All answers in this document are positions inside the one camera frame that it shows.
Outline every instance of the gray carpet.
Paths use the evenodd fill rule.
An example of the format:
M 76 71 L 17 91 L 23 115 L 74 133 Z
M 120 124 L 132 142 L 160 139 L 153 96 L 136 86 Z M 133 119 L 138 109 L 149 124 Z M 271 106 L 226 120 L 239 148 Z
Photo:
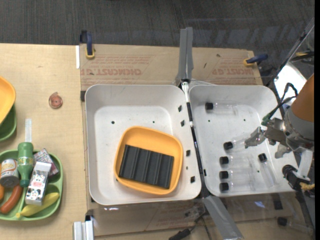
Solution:
M 315 0 L 0 0 L 0 43 L 77 45 L 81 30 L 98 44 L 179 46 L 269 55 L 278 67 L 315 16 Z

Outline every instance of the cardboard sheet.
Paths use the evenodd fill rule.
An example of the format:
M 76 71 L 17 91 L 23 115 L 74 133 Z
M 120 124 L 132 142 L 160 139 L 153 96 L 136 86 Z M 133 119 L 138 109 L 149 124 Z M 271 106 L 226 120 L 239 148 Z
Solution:
M 79 46 L 81 90 L 96 84 L 170 85 L 179 68 L 179 47 L 94 44 L 87 59 Z M 192 78 L 216 85 L 262 85 L 258 66 L 246 67 L 254 53 L 244 49 L 192 48 Z

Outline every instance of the wooden table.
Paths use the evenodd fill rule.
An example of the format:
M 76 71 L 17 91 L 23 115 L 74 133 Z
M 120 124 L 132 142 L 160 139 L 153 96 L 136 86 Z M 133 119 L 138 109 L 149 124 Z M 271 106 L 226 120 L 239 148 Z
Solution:
M 83 106 L 80 99 L 81 73 L 76 68 L 76 47 L 66 45 L 0 44 L 0 75 L 16 90 L 16 133 L 0 142 L 0 152 L 16 149 L 25 140 L 25 119 L 32 119 L 32 143 L 46 148 L 63 165 L 63 192 L 59 209 L 50 217 L 36 221 L 0 222 L 2 238 L 7 240 L 72 239 L 74 222 L 84 221 L 90 195 L 87 192 Z M 52 109 L 48 99 L 54 92 L 63 99 Z M 301 216 L 296 202 L 294 210 Z M 245 239 L 309 239 L 296 231 L 279 228 L 274 218 L 237 223 Z M 119 227 L 126 227 L 118 221 Z M 214 224 L 208 226 L 213 239 L 222 239 Z M 168 239 L 178 229 L 99 236 L 97 239 Z M 208 239 L 198 226 L 188 239 Z

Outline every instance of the green plate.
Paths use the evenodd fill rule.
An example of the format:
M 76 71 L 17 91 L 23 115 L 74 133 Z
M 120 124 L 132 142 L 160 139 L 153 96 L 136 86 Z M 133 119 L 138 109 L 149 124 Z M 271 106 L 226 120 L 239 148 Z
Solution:
M 16 107 L 13 104 L 8 115 L 0 124 L 0 142 L 5 141 L 14 134 L 17 128 Z
M 59 193 L 59 198 L 58 200 L 50 205 L 49 207 L 35 213 L 34 215 L 24 217 L 21 216 L 20 218 L 16 217 L 16 213 L 19 213 L 22 211 L 22 209 L 25 207 L 25 196 L 27 192 L 27 187 L 23 189 L 22 196 L 20 197 L 19 202 L 16 204 L 16 206 L 7 214 L 2 214 L 0 213 L 0 220 L 6 220 L 6 221 L 36 221 L 36 220 L 41 220 L 44 218 L 49 217 L 52 215 L 59 207 L 60 201 L 61 201 L 61 196 L 62 196 L 62 188 L 63 188 L 63 168 L 60 160 L 53 154 L 49 153 L 51 156 L 54 164 L 59 170 L 59 173 L 50 177 L 48 179 L 48 185 L 45 190 L 45 194 L 49 193 L 54 193 L 58 192 Z M 17 149 L 12 149 L 12 150 L 7 150 L 2 153 L 0 153 L 0 163 L 2 163 L 6 159 L 18 159 L 18 150 Z M 5 188 L 4 189 L 4 197 L 2 201 L 0 201 L 0 207 L 9 199 L 10 195 L 12 193 L 12 188 Z

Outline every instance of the yellow plate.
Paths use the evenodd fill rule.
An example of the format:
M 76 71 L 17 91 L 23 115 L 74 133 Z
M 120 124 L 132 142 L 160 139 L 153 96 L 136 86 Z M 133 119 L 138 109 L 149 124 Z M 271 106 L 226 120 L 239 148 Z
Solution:
M 173 165 L 169 188 L 163 188 L 132 179 L 119 177 L 121 162 L 124 156 L 125 145 L 158 152 L 161 154 L 173 156 Z M 114 160 L 113 171 L 118 182 L 121 184 L 145 193 L 155 195 L 166 195 L 171 193 L 177 186 L 183 161 L 183 148 L 180 141 L 167 133 L 146 128 L 142 126 L 133 126 L 128 128 L 121 137 Z
M 0 125 L 7 117 L 16 100 L 15 88 L 0 76 Z

